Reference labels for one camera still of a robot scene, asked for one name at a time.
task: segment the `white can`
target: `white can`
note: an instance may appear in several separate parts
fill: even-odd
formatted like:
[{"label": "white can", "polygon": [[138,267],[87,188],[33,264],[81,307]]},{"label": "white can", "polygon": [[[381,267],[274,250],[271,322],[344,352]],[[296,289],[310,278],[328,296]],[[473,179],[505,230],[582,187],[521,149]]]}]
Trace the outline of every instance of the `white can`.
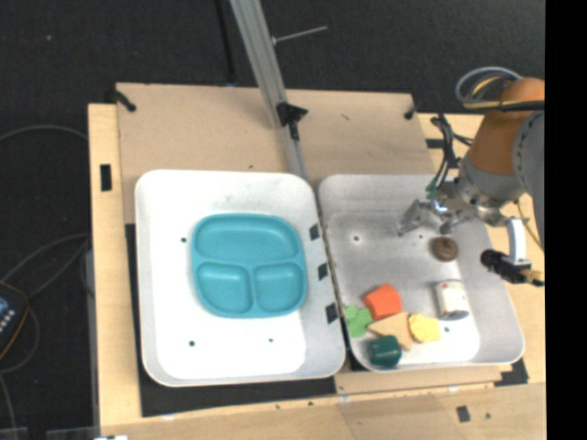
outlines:
[{"label": "white can", "polygon": [[440,316],[438,319],[454,321],[471,313],[469,299],[462,281],[443,280],[436,286]]}]

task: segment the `black clip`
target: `black clip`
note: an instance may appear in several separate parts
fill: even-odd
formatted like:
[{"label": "black clip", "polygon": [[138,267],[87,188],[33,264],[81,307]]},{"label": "black clip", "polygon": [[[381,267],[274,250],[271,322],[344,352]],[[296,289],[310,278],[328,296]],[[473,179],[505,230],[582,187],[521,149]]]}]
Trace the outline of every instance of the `black clip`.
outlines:
[{"label": "black clip", "polygon": [[308,111],[307,109],[303,109],[303,107],[297,107],[287,103],[277,104],[277,115],[282,123],[282,127],[289,126],[290,136],[292,136],[293,140],[300,139],[297,123],[306,114],[308,114]]}]

